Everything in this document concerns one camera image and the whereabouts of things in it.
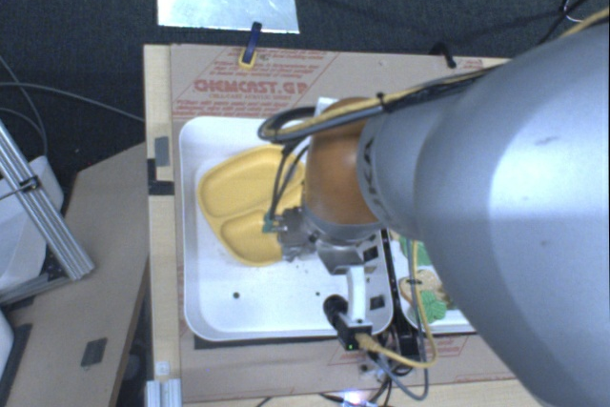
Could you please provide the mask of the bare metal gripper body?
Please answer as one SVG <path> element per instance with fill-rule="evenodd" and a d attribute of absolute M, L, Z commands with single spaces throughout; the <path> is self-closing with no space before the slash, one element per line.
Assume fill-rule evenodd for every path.
<path fill-rule="evenodd" d="M 337 224 L 314 215 L 306 206 L 283 212 L 278 219 L 278 242 L 287 261 L 316 254 L 330 275 L 346 275 L 364 265 L 358 249 L 374 240 L 379 223 Z"/>

